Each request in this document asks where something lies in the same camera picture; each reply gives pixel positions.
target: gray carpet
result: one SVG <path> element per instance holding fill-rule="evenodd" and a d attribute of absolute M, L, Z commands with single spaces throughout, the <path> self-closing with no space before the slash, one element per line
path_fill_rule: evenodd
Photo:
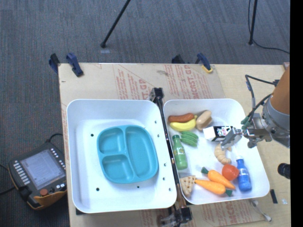
<path fill-rule="evenodd" d="M 101 48 L 126 0 L 0 0 L 0 164 L 62 131 L 53 53 L 65 63 L 69 52 L 79 62 L 195 63 L 199 52 L 211 64 L 289 62 L 290 0 L 258 0 L 253 45 L 249 1 L 131 0 Z M 53 143 L 63 148 L 61 136 Z M 0 178 L 0 192 L 12 186 L 3 168 Z M 67 198 L 34 211 L 12 190 L 0 196 L 0 226 L 67 227 Z"/>

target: wooden table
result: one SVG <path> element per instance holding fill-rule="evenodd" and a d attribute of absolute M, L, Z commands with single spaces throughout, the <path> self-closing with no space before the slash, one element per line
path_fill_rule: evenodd
<path fill-rule="evenodd" d="M 68 186 L 68 201 L 70 212 L 70 223 L 72 227 L 82 226 L 157 226 L 156 221 L 151 220 L 147 223 L 147 217 L 142 217 L 146 212 L 139 213 L 138 211 L 126 211 L 115 213 L 102 214 L 82 214 L 76 215 L 75 206 L 72 202 L 71 195 L 71 173 L 69 164 L 69 146 L 67 138 L 67 122 L 66 122 L 66 107 L 69 102 L 77 98 L 100 98 L 100 99 L 144 99 L 147 97 L 148 90 L 151 87 L 163 87 L 162 80 L 165 78 L 165 87 L 168 86 L 172 94 L 167 98 L 173 99 L 180 96 L 179 89 L 173 92 L 176 84 L 168 79 L 168 74 L 172 68 L 182 68 L 184 75 L 186 70 L 194 72 L 194 81 L 190 81 L 187 77 L 187 84 L 190 84 L 189 91 L 184 91 L 187 95 L 184 99 L 190 99 L 195 96 L 199 98 L 232 98 L 237 100 L 243 107 L 245 114 L 251 111 L 251 94 L 246 86 L 245 74 L 260 78 L 263 80 L 274 81 L 280 79 L 285 69 L 282 65 L 212 65 L 213 75 L 201 72 L 201 68 L 197 64 L 176 65 L 176 64 L 101 64 L 101 63 L 80 63 L 84 75 L 79 78 L 74 75 L 71 70 L 71 65 L 59 65 L 59 83 L 62 103 L 62 122 L 64 132 L 64 147 L 67 170 L 67 186 Z M 180 78 L 184 75 L 179 74 L 180 71 L 175 71 L 175 76 Z M 208 91 L 203 92 L 203 95 L 198 95 L 202 89 L 197 90 L 199 84 L 206 80 Z M 251 80 L 254 90 L 256 103 L 267 94 L 272 93 L 274 87 L 259 81 Z M 277 167 L 280 163 L 290 163 L 290 149 L 281 144 L 271 141 L 262 141 L 258 143 L 258 150 L 266 170 L 270 189 L 273 189 L 278 204 L 274 204 L 270 193 L 265 197 L 258 198 L 259 208 L 269 215 L 273 221 L 271 226 L 291 226 L 291 198 L 290 198 L 290 180 L 279 175 Z M 254 221 L 241 223 L 239 221 L 228 222 L 228 225 L 235 223 L 238 226 L 265 226 L 269 225 L 266 221 Z M 216 223 L 201 223 L 203 226 L 219 226 Z M 195 226 L 188 222 L 185 226 Z"/>

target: table top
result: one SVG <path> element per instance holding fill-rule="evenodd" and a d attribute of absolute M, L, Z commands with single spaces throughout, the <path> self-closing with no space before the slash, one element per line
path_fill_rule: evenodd
<path fill-rule="evenodd" d="M 197 64 L 120 64 L 120 63 L 80 63 L 84 75 L 76 77 L 69 64 L 59 64 L 59 84 L 62 104 L 62 123 L 64 134 L 65 161 L 67 171 L 68 201 L 70 223 L 78 226 L 155 226 L 163 210 L 125 211 L 100 214 L 76 214 L 71 195 L 71 173 L 69 145 L 67 137 L 66 108 L 69 102 L 79 98 L 94 99 L 146 99 L 150 89 L 162 87 L 165 100 L 195 98 L 232 98 L 238 101 L 245 114 L 251 111 L 251 93 L 247 89 L 245 75 L 262 80 L 280 79 L 285 69 L 282 65 L 211 65 L 213 72 L 207 74 Z M 251 80 L 256 102 L 272 93 L 273 86 Z M 278 203 L 274 204 L 271 194 L 258 198 L 258 207 L 273 221 L 271 226 L 291 226 L 290 180 L 279 175 L 280 163 L 290 163 L 290 149 L 271 141 L 258 143 L 270 189 L 273 189 Z M 267 226 L 262 215 L 253 208 L 247 213 L 240 211 L 248 208 L 247 201 L 231 201 L 225 205 L 204 204 L 190 206 L 194 220 L 185 226 Z M 228 211 L 232 206 L 234 212 Z"/>

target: red tomato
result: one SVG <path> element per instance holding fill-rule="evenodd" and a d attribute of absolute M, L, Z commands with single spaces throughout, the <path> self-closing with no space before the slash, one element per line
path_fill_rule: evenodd
<path fill-rule="evenodd" d="M 222 168 L 222 175 L 228 180 L 232 181 L 236 179 L 239 175 L 239 170 L 237 167 L 231 164 L 225 164 Z"/>

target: blue divided plate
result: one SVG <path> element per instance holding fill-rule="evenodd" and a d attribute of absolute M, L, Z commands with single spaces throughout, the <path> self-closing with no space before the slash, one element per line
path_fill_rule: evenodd
<path fill-rule="evenodd" d="M 158 171 L 157 152 L 150 134 L 141 126 L 122 125 L 103 130 L 97 151 L 104 176 L 114 183 L 135 183 Z"/>

